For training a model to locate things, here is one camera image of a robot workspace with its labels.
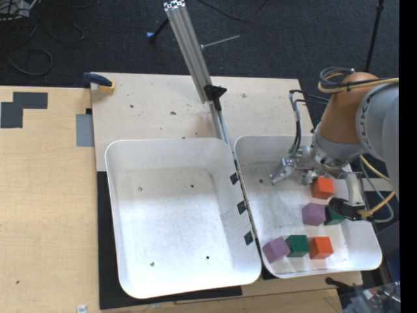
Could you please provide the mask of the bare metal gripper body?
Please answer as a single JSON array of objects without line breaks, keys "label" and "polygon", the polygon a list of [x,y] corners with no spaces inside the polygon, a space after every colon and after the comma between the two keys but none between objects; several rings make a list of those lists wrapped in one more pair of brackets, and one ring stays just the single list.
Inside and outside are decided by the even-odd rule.
[{"label": "bare metal gripper body", "polygon": [[299,147],[287,163],[298,171],[310,171],[332,177],[338,177],[348,165],[347,162],[334,158],[318,145]]}]

